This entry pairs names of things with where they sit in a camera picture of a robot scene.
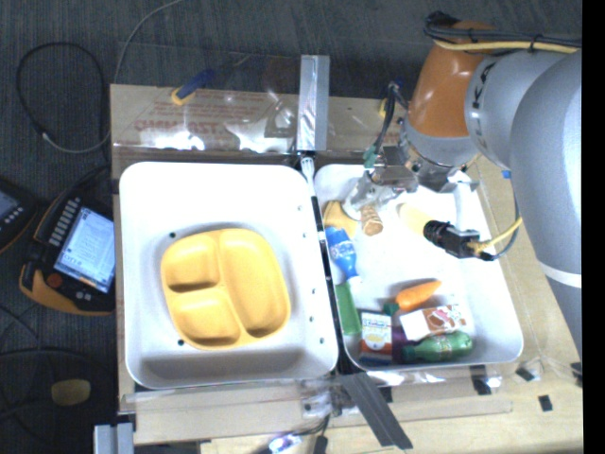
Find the yellow toy food piece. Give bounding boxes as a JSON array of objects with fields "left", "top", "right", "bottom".
[{"left": 322, "top": 200, "right": 361, "bottom": 241}]

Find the brown cardboard board red print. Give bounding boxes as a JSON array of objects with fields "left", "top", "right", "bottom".
[{"left": 109, "top": 82, "right": 583, "bottom": 446}]

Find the blue plastic bottle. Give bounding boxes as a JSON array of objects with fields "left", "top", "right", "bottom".
[{"left": 324, "top": 225, "right": 363, "bottom": 286}]

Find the thin black and white rod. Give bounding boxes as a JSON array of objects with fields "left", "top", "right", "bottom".
[{"left": 300, "top": 155, "right": 350, "bottom": 374}]

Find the black cylinder on white bracket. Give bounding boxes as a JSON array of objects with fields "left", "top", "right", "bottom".
[{"left": 423, "top": 173, "right": 484, "bottom": 260}]

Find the white plastic tray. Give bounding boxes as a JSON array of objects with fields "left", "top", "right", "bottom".
[
  {"left": 117, "top": 160, "right": 340, "bottom": 391},
  {"left": 312, "top": 163, "right": 525, "bottom": 374}
]

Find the orange carrot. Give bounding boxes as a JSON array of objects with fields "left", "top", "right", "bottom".
[{"left": 382, "top": 279, "right": 443, "bottom": 317}]

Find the brown toy bread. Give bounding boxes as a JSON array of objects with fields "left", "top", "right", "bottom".
[{"left": 359, "top": 202, "right": 385, "bottom": 237}]

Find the white carton red print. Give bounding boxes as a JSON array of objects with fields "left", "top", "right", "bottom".
[{"left": 398, "top": 304, "right": 475, "bottom": 342}]

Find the white and orange carton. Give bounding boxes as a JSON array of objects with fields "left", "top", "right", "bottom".
[{"left": 357, "top": 310, "right": 395, "bottom": 366}]

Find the green plastic bottle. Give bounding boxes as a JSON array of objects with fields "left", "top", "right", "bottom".
[{"left": 400, "top": 330, "right": 475, "bottom": 365}]

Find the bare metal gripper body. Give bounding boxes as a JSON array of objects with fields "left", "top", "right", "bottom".
[{"left": 372, "top": 146, "right": 458, "bottom": 194}]

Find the yellow divided plate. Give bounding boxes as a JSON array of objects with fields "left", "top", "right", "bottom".
[{"left": 159, "top": 227, "right": 292, "bottom": 352}]

